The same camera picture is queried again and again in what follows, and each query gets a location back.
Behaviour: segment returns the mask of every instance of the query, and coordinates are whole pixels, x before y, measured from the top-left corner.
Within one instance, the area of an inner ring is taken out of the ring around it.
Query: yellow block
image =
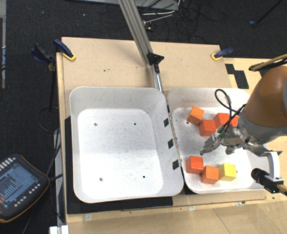
[[[236,178],[236,166],[224,163],[219,167],[219,180],[232,181]]]

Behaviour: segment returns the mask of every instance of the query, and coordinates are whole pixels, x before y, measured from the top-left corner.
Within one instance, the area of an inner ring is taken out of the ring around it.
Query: gray metal plate
[[[242,148],[237,149],[234,154],[227,155],[225,153],[226,148],[220,146],[202,156],[204,166],[219,167],[223,163],[235,164],[237,178],[231,182],[218,181],[214,185],[205,184],[201,182],[201,175],[186,172],[186,160],[190,155],[200,156],[200,150],[209,138],[200,136],[198,126],[186,121],[192,106],[196,105],[205,110],[204,119],[213,119],[217,113],[229,112],[215,99],[215,90],[215,88],[176,88],[168,93],[168,104],[172,113],[172,122],[177,137],[186,185],[197,194],[262,189],[262,186],[254,182],[250,173],[256,167],[269,171],[268,158],[258,157]],[[241,89],[224,90],[230,95],[234,109],[241,107],[249,98],[249,95]],[[226,104],[221,93],[220,99]]]
[[[164,95],[80,87],[70,95],[74,191],[86,203],[173,196],[183,187]]]

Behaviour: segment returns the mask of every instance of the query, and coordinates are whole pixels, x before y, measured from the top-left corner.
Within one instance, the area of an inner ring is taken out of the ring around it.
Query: orange block
[[[229,120],[230,115],[227,113],[217,113],[216,116],[213,118],[215,121],[216,128],[221,128],[224,124],[227,123]]]
[[[193,106],[189,113],[187,121],[193,123],[194,125],[198,125],[199,123],[201,123],[204,113],[205,113],[205,110],[197,106]]]
[[[216,124],[213,119],[204,119],[198,126],[201,136],[211,136],[216,132]]]
[[[235,116],[230,122],[230,127],[237,127],[238,123],[239,123],[239,116]]]
[[[219,180],[219,168],[214,166],[205,166],[201,173],[201,181],[205,184],[215,184]]]
[[[200,174],[204,170],[203,158],[198,156],[190,156],[187,161],[187,173]]]

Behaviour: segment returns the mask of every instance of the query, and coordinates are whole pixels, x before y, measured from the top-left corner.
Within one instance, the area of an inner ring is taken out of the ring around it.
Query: wooden table
[[[79,86],[152,87],[150,69],[144,67],[134,41],[62,38],[76,54],[73,62],[57,54],[57,83],[62,159],[65,160],[64,120],[70,116],[69,94]],[[220,51],[218,45],[151,42],[155,53],[164,55],[160,75],[164,94],[174,87],[237,87],[228,75],[225,63],[244,70],[251,93],[261,78],[248,71],[264,59],[224,58],[218,62],[210,55]],[[280,155],[281,176],[287,185],[287,137],[269,144]],[[271,195],[265,190],[185,195],[173,197],[173,207],[92,214],[66,214],[70,234],[84,233],[287,233],[287,197]]]

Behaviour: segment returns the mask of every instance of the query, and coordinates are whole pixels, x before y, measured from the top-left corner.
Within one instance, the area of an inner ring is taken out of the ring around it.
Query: display screen
[[[19,164],[12,167],[0,176],[0,204],[8,207],[15,199],[37,183],[38,180]]]

